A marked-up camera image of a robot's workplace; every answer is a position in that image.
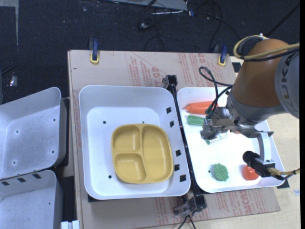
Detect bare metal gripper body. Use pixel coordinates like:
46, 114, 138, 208
200, 106, 242, 141

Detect green and white packet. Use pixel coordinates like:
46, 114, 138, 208
205, 131, 230, 146

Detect green rounded cylinder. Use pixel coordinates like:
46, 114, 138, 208
187, 114, 206, 127

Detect orange carrot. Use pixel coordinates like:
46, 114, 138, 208
183, 101, 219, 115

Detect white plastic tray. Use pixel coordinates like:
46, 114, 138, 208
176, 86, 286, 194
78, 84, 192, 200

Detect green grapes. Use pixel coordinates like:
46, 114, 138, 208
212, 163, 230, 182

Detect orange red rounded cone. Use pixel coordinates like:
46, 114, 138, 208
243, 164, 260, 181

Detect yellow divided plate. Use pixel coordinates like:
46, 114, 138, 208
111, 124, 174, 185

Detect brown cardboard board red print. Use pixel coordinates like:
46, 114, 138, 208
67, 49, 281, 229

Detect black cylinder on white bracket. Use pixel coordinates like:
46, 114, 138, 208
242, 130, 276, 178

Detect black block with thin wires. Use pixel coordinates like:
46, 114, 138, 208
173, 194, 207, 216
162, 74, 179, 88

